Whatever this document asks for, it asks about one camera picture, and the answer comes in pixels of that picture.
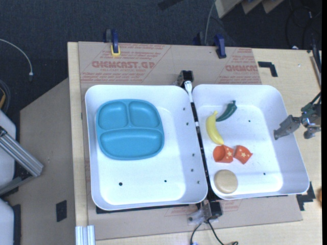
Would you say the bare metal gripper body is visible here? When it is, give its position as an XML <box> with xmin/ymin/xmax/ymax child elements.
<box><xmin>300</xmin><ymin>103</ymin><xmax>322</xmax><ymax>128</ymax></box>

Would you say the white plastic tray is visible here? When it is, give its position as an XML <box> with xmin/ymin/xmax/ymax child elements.
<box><xmin>84</xmin><ymin>84</ymin><xmax>208</xmax><ymax>211</ymax></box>
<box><xmin>191</xmin><ymin>83</ymin><xmax>311</xmax><ymax>201</ymax></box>

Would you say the dark green chili pepper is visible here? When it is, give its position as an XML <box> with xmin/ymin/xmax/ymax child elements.
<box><xmin>215</xmin><ymin>100</ymin><xmax>238</xmax><ymax>123</ymax></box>

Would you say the yellow banana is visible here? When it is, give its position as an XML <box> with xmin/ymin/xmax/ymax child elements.
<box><xmin>205</xmin><ymin>110</ymin><xmax>225</xmax><ymax>145</ymax></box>

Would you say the tan round biscuit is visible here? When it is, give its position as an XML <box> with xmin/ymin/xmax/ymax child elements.
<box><xmin>213</xmin><ymin>169</ymin><xmax>239</xmax><ymax>194</ymax></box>

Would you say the thin black and white rod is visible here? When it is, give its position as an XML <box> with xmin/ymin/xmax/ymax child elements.
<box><xmin>184</xmin><ymin>80</ymin><xmax>211</xmax><ymax>202</ymax></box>

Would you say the brown cardboard board red print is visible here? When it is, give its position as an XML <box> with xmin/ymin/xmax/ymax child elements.
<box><xmin>77</xmin><ymin>41</ymin><xmax>304</xmax><ymax>241</ymax></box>

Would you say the blue divided plate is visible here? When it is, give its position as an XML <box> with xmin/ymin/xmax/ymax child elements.
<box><xmin>96</xmin><ymin>99</ymin><xmax>165</xmax><ymax>161</ymax></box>

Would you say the black block with thin wires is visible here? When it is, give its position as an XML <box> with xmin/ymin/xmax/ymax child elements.
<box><xmin>188</xmin><ymin>201</ymin><xmax>223</xmax><ymax>225</ymax></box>
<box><xmin>173</xmin><ymin>69</ymin><xmax>194</xmax><ymax>87</ymax></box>

